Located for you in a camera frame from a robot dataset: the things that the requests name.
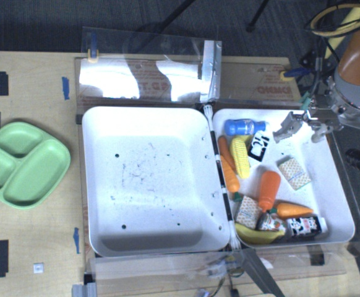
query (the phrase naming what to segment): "carrot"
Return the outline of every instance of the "carrot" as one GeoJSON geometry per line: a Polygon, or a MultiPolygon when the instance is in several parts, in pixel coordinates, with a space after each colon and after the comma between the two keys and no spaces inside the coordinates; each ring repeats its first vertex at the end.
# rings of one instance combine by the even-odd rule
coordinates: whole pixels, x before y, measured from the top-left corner
{"type": "Polygon", "coordinates": [[[304,207],[301,205],[294,205],[294,204],[288,204],[286,202],[282,202],[277,205],[276,212],[280,218],[289,219],[289,218],[298,218],[303,215],[313,213],[313,210],[311,208],[304,207]]]}
{"type": "Polygon", "coordinates": [[[236,177],[235,172],[230,167],[224,156],[220,155],[220,157],[221,157],[221,165],[223,167],[224,180],[227,190],[230,192],[237,192],[241,187],[238,177],[236,177]]]}
{"type": "Polygon", "coordinates": [[[228,142],[225,136],[220,136],[217,140],[218,149],[220,150],[220,155],[225,158],[229,166],[236,172],[236,165],[233,156],[229,152],[228,142]]]}

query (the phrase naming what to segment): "banana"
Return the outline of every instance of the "banana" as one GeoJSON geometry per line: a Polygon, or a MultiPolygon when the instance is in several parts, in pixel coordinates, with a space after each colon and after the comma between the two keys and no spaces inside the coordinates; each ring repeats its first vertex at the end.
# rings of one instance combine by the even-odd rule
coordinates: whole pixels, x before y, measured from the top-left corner
{"type": "Polygon", "coordinates": [[[286,233],[284,230],[257,231],[249,229],[240,223],[235,223],[235,229],[240,239],[246,244],[270,244],[274,242],[274,240],[284,236],[286,233]]]}

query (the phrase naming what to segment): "green plate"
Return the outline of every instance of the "green plate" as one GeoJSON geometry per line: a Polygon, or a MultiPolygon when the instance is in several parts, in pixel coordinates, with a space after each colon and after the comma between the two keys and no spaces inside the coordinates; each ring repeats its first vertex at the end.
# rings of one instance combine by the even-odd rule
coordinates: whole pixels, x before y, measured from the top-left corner
{"type": "Polygon", "coordinates": [[[42,203],[70,166],[60,141],[29,123],[0,129],[0,200],[18,209],[42,203]]]}

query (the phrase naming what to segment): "plastic water bottle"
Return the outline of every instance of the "plastic water bottle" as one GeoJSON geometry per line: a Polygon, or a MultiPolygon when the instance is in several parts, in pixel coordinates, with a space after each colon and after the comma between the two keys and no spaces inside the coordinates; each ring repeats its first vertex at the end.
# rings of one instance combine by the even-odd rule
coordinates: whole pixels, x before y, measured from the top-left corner
{"type": "Polygon", "coordinates": [[[227,136],[248,136],[257,131],[265,131],[264,121],[255,122],[251,119],[227,120],[224,124],[224,131],[227,136]]]}

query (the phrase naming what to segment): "table surface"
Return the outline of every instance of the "table surface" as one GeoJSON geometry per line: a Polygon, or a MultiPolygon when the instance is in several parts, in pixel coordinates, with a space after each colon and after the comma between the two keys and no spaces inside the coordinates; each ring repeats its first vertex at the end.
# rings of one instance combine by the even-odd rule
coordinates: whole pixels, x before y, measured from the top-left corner
{"type": "MultiPolygon", "coordinates": [[[[35,209],[17,210],[0,202],[0,239],[9,240],[9,272],[0,278],[0,296],[70,296],[72,285],[84,279],[84,242],[80,241],[78,254],[73,239],[74,228],[79,229],[80,240],[84,238],[79,126],[75,123],[74,59],[80,55],[0,52],[0,71],[9,74],[9,96],[0,96],[1,126],[30,122],[63,142],[72,158],[59,186],[35,209]],[[62,77],[69,79],[68,100],[64,99],[62,77]],[[40,262],[44,263],[44,272],[33,273],[33,264],[40,262]]],[[[354,257],[345,244],[338,254],[344,272],[278,280],[278,286],[286,296],[360,296],[360,274],[354,257]]],[[[237,287],[241,296],[261,294],[253,283],[237,287]]],[[[194,293],[179,291],[170,296],[190,297],[194,293]]],[[[217,294],[224,296],[229,296],[226,289],[217,294]]]]}

